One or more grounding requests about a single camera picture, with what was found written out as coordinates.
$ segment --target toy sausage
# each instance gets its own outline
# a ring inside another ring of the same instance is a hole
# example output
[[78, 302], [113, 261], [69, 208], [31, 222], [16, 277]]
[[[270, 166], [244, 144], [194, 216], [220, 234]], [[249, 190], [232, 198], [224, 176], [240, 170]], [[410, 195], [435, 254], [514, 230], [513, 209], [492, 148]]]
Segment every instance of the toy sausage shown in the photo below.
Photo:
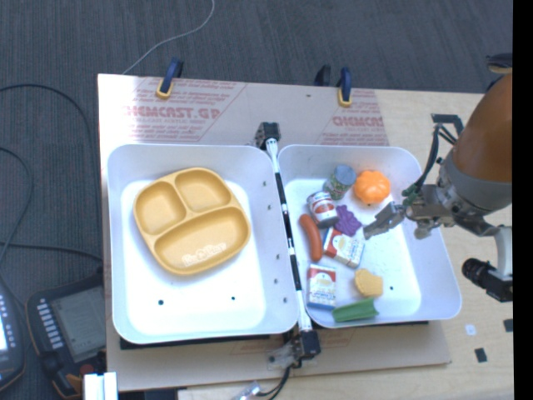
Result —
[[320, 261], [320, 258], [322, 258], [322, 241], [315, 221], [307, 213], [303, 213], [298, 222], [307, 234], [309, 246], [311, 247], [311, 259], [314, 262]]

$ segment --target white tray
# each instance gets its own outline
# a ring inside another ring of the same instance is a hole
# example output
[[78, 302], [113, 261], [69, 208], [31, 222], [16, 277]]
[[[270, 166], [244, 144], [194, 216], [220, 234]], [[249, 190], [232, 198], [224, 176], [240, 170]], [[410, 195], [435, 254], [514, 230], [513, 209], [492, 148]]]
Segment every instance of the white tray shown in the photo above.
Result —
[[[391, 180], [391, 195], [380, 205], [362, 205], [349, 192], [346, 204], [364, 224], [421, 174], [417, 160], [393, 147], [291, 145], [279, 153], [281, 178], [291, 218], [301, 284], [311, 260], [306, 234], [297, 219], [306, 198], [319, 191], [340, 163], [356, 172], [380, 170]], [[204, 167], [218, 173], [244, 208], [252, 235], [225, 263], [194, 276], [164, 270], [137, 229], [132, 205], [138, 191], [168, 173]], [[201, 338], [283, 333], [296, 324], [298, 306], [273, 166], [251, 146], [131, 144], [117, 148], [107, 162], [112, 252], [112, 317], [119, 335], [139, 344]], [[416, 225], [400, 226], [366, 241], [359, 268], [384, 279], [373, 318], [335, 323], [330, 311], [308, 307], [325, 328], [413, 323], [453, 318], [461, 294], [440, 231], [415, 239]], [[357, 236], [363, 239], [362, 228]], [[337, 272], [337, 305], [361, 299], [354, 269], [324, 257], [321, 265]]]
[[[379, 170], [391, 181], [391, 195], [379, 205], [364, 205], [352, 190], [336, 204], [346, 204], [364, 225], [391, 200], [401, 203], [401, 191], [421, 175], [417, 160], [397, 147], [337, 147], [291, 145], [279, 154], [291, 229], [302, 287], [306, 290], [306, 272], [311, 260], [306, 234], [298, 223], [308, 213], [306, 198], [320, 191], [337, 164], [350, 165], [356, 173]], [[383, 295], [375, 300], [379, 315], [352, 322], [336, 323], [331, 311], [308, 307], [307, 312], [326, 328], [345, 328], [370, 324], [409, 323], [453, 318], [461, 309], [461, 293], [450, 263], [441, 232], [432, 231], [423, 240], [415, 239], [416, 224], [405, 220], [398, 227], [365, 241], [359, 268], [367, 268], [383, 277]], [[356, 237], [364, 241], [362, 228]], [[336, 269], [336, 305], [362, 299], [353, 282], [354, 269], [332, 258], [323, 257], [319, 265]]]
[[[252, 225], [247, 245], [193, 276], [164, 270], [133, 217], [137, 192], [189, 167], [218, 173]], [[148, 344], [283, 333], [297, 303], [281, 205], [270, 158], [249, 146], [132, 144], [107, 162], [112, 257], [112, 317], [119, 335]]]

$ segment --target plastic orange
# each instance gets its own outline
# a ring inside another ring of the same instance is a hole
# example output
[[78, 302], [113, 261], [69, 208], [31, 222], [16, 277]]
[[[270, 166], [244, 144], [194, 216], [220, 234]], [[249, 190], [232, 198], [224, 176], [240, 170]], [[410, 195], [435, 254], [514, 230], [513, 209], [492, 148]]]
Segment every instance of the plastic orange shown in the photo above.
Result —
[[381, 203], [391, 192], [391, 182], [377, 170], [366, 170], [357, 176], [353, 192], [365, 204]]

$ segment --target black device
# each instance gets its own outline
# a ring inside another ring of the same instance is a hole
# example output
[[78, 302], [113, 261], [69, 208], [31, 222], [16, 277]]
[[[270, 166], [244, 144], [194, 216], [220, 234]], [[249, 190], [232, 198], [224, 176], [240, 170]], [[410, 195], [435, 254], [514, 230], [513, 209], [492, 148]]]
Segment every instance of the black device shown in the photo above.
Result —
[[476, 286], [485, 289], [487, 295], [501, 303], [512, 302], [512, 276], [504, 277], [488, 262], [482, 262], [474, 257], [463, 263], [461, 271]]
[[62, 398], [82, 396], [83, 375], [105, 372], [102, 274], [34, 293], [27, 324], [42, 368]]
[[15, 307], [0, 282], [0, 391], [24, 373], [24, 341]]

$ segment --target toy can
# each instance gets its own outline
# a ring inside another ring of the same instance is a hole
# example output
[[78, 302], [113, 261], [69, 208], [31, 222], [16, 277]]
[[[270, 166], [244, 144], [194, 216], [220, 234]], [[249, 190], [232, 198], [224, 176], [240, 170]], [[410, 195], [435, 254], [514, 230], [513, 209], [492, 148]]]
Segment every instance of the toy can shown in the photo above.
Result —
[[332, 227], [339, 221], [335, 203], [328, 192], [314, 192], [307, 198], [307, 206], [319, 228]]
[[346, 164], [339, 164], [324, 182], [323, 189], [330, 193], [333, 200], [341, 200], [355, 181], [356, 173], [353, 169]]

